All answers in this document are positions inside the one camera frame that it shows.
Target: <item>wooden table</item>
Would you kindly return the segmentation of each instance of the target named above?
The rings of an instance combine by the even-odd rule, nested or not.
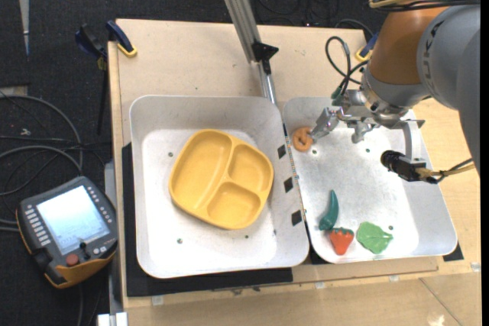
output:
[[[130,142],[129,108],[142,95],[261,95],[232,24],[118,20],[137,47],[125,57],[108,46],[112,136],[120,244],[121,290],[125,292],[124,208],[121,148]],[[280,48],[271,60],[277,104],[297,96],[329,95],[341,76],[324,47],[333,35],[352,53],[364,45],[360,30],[260,26],[266,44]],[[341,47],[331,45],[342,66]],[[458,113],[434,100],[416,106],[432,166],[448,169],[470,154]],[[440,183],[457,231],[463,260],[417,257],[293,268],[293,283],[158,297],[121,298],[129,324],[481,324],[481,200],[475,170]]]

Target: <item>yellow clamp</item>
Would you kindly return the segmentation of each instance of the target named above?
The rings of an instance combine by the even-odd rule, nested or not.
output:
[[[119,48],[119,50],[127,57],[134,57],[138,53],[138,49],[136,49],[136,47],[132,47],[131,52],[128,52],[121,44],[117,44],[117,48]]]
[[[361,51],[362,51],[363,49],[364,49],[364,48],[362,47],[362,48],[360,48],[360,49],[357,51],[357,53],[355,53],[355,58],[356,58],[358,61],[360,61],[360,62],[362,62],[362,61],[366,61],[366,60],[369,60],[369,59],[371,58],[371,56],[372,56],[372,50],[369,50],[365,56],[362,56],[362,55],[361,55]]]

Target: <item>black mat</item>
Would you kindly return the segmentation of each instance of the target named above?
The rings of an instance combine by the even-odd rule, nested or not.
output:
[[[9,101],[1,95],[0,135],[0,153],[15,147],[36,144],[66,146],[65,142],[47,141],[47,137],[73,140],[73,134],[65,121],[49,108],[24,99],[13,98]],[[30,137],[31,141],[19,140],[19,137]],[[110,144],[97,146],[97,154],[103,160],[108,160]],[[51,153],[34,151],[18,153],[0,160],[0,192],[16,189],[28,182],[20,192],[0,196],[0,219],[15,219],[11,211],[15,210],[22,199],[61,185],[77,174],[73,166],[61,158],[34,178],[34,174],[44,164],[49,163],[52,157]],[[86,153],[84,158],[83,166],[87,174],[91,178],[97,178],[96,173],[103,169],[102,164],[91,153]],[[31,160],[21,166],[27,159]],[[103,186],[103,180],[99,179],[97,185]],[[0,248],[0,324],[75,325],[79,312],[78,287],[55,289],[42,275],[34,258],[28,254],[18,233],[0,231]],[[83,283],[83,326],[95,324],[94,314],[108,312],[107,282],[107,270],[103,270]]]
[[[28,84],[19,0],[0,0],[0,87]]]
[[[124,227],[126,247],[126,283],[128,296],[166,295],[209,289],[241,288],[263,284],[292,282],[291,268],[245,270],[233,273],[213,273],[172,279],[155,279],[139,266],[136,254],[136,227],[134,205],[134,174],[131,145],[122,150],[124,180]]]

